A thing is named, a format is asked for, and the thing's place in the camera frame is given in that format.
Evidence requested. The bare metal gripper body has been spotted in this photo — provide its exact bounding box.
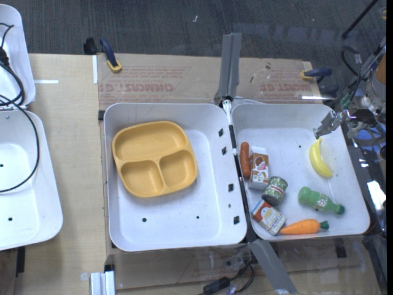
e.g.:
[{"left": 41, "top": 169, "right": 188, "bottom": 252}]
[{"left": 342, "top": 94, "right": 386, "bottom": 127}]

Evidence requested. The yellow banana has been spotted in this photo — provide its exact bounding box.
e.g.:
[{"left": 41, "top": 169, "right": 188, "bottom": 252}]
[{"left": 308, "top": 136, "right": 333, "bottom": 178}]

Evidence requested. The green and white can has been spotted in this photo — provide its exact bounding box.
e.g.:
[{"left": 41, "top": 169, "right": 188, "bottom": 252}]
[{"left": 261, "top": 176, "right": 289, "bottom": 207}]

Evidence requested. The green plastic bottle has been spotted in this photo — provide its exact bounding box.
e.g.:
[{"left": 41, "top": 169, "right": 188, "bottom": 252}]
[{"left": 297, "top": 186, "right": 346, "bottom": 216}]

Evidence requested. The orange toy sausage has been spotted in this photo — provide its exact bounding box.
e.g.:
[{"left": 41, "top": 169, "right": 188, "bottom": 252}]
[{"left": 239, "top": 141, "right": 252, "bottom": 179}]

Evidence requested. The yellow divided plate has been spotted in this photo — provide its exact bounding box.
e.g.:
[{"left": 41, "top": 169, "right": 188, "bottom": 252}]
[{"left": 111, "top": 120, "right": 198, "bottom": 199}]

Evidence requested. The orange and white small carton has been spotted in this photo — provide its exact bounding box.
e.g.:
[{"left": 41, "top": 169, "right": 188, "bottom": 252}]
[{"left": 251, "top": 199, "right": 287, "bottom": 237}]

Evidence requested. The brown cardboard board red print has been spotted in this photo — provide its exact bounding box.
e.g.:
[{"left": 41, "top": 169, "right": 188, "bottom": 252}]
[{"left": 96, "top": 52, "right": 362, "bottom": 290}]

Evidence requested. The orange carrot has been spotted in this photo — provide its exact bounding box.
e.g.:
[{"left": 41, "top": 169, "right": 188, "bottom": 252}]
[{"left": 279, "top": 218, "right": 330, "bottom": 236}]

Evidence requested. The white plastic tray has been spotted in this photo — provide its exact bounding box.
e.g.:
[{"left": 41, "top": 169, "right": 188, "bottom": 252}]
[
  {"left": 0, "top": 4, "right": 36, "bottom": 111},
  {"left": 103, "top": 102, "right": 248, "bottom": 253},
  {"left": 230, "top": 103, "right": 372, "bottom": 242},
  {"left": 0, "top": 109, "right": 64, "bottom": 252}
]

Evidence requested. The white and brown carton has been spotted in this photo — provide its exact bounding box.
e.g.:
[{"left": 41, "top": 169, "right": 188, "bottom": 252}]
[{"left": 247, "top": 145, "right": 270, "bottom": 191}]

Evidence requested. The black block with thin wires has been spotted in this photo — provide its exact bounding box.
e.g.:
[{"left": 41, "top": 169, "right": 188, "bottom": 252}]
[{"left": 202, "top": 276, "right": 232, "bottom": 295}]

